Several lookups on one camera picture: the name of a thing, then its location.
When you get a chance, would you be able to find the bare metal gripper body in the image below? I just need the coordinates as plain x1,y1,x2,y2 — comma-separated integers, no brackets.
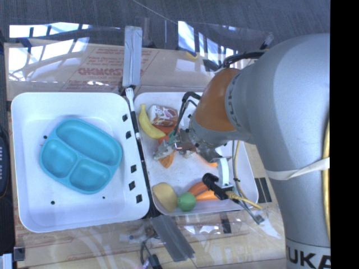
167,128,223,163

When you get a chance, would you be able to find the orange toy pizza slice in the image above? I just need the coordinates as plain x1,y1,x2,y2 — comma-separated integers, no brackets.
158,150,176,169

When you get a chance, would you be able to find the orange toy food piece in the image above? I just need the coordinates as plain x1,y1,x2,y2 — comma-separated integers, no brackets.
155,124,178,145

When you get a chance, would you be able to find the white plastic tray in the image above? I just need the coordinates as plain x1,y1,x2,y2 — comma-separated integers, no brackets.
10,91,150,233
134,91,259,217

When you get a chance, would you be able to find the yellow banana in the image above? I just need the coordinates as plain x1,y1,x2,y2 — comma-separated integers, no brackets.
137,103,167,140

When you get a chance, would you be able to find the orange carrot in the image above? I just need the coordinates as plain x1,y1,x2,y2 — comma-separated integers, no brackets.
196,152,219,168
187,181,210,197
195,189,220,202

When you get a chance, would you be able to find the thin black and white rod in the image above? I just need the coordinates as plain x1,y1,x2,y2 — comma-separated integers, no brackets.
125,86,154,207

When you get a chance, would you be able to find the yellow toy potato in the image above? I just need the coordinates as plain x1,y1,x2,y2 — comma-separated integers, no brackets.
151,182,178,214

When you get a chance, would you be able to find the green toy lime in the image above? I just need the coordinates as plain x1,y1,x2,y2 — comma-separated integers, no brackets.
176,192,197,212

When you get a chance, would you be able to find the brown cardboard board red print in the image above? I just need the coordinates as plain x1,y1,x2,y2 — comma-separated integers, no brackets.
4,42,287,269

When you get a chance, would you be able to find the blue divided plate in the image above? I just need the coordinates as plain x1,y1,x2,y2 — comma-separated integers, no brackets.
39,118,123,195

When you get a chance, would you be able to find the black cylinder on white bracket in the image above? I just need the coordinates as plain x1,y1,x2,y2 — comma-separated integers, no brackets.
201,156,235,201

